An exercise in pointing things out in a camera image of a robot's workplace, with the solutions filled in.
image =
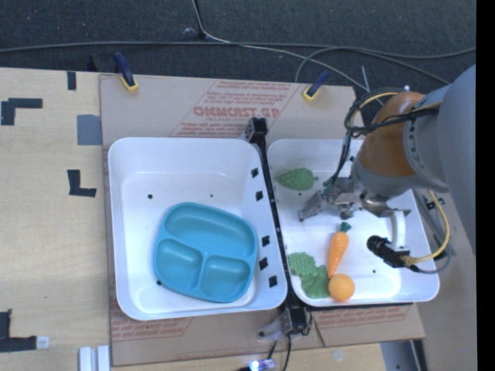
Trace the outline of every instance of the blue clamp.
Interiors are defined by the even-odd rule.
[[[304,97],[304,99],[307,101],[314,100],[316,95],[318,94],[319,88],[328,80],[329,77],[330,72],[328,70],[324,70],[316,79],[315,83],[308,86],[304,90],[304,92],[302,93],[302,97]]]
[[[134,92],[137,90],[139,84],[132,76],[131,68],[129,67],[124,56],[121,53],[115,53],[114,61],[117,64],[118,69],[121,71],[121,82],[124,84],[125,89],[129,92]]]

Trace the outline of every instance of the black floor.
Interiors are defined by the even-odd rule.
[[[134,73],[306,83],[325,67],[304,57],[332,47],[314,59],[359,94],[428,92],[476,62],[476,0],[0,2],[3,67],[113,72],[119,51]]]

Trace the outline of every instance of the white tray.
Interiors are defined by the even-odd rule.
[[[351,155],[356,155],[362,141],[351,143]],[[268,149],[268,160],[274,184],[275,200],[280,219],[283,242],[287,255],[306,252],[313,256],[316,266],[326,266],[329,242],[339,230],[340,215],[336,208],[329,207],[319,215],[302,223],[298,211],[317,189],[336,171],[342,148],[341,140],[278,140]],[[308,168],[319,178],[307,191],[297,192],[278,185],[277,175],[293,168]],[[340,176],[350,174],[350,163],[346,163]],[[405,245],[412,256],[430,254],[431,250],[422,225],[421,217],[411,191],[389,202],[398,209],[410,209],[405,217]],[[419,274],[405,268],[392,268],[367,249],[366,242],[372,235],[391,238],[390,219],[380,219],[367,211],[356,212],[347,222],[352,226],[348,232],[349,247],[337,272],[349,274],[356,285],[354,296],[346,302],[334,301],[331,297],[312,299],[301,288],[300,278],[291,276],[294,292],[308,305],[332,307],[347,305],[379,305],[429,301],[439,291],[437,274]],[[432,260],[421,263],[421,267],[434,270]]]
[[[108,168],[117,300],[128,316],[152,320],[257,311],[284,301],[287,281],[252,145],[239,139],[123,138],[111,146]],[[238,300],[204,301],[157,284],[152,255],[159,225],[167,209],[182,202],[236,214],[258,234],[254,276]]]

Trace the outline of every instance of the carrot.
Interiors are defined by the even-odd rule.
[[[350,230],[350,225],[347,223],[340,224],[340,231],[335,232],[330,242],[330,248],[328,251],[328,278],[330,279],[340,264],[344,253],[349,245],[349,237],[347,231]]]

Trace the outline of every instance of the blue divided plate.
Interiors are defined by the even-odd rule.
[[[258,237],[246,220],[212,206],[179,203],[162,221],[153,267],[169,290],[232,302],[249,288],[257,257]]]

